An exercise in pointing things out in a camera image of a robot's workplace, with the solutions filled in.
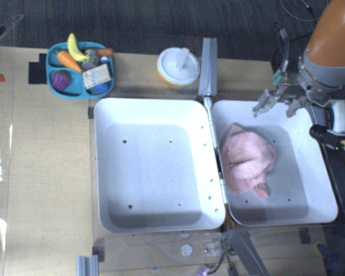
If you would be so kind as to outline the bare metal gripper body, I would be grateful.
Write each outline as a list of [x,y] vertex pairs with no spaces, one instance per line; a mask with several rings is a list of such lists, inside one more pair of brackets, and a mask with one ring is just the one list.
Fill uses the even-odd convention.
[[275,73],[278,99],[306,98],[318,106],[332,106],[341,101],[338,94],[342,90],[342,68],[322,66],[307,57],[298,59],[298,71],[286,71],[287,62]]

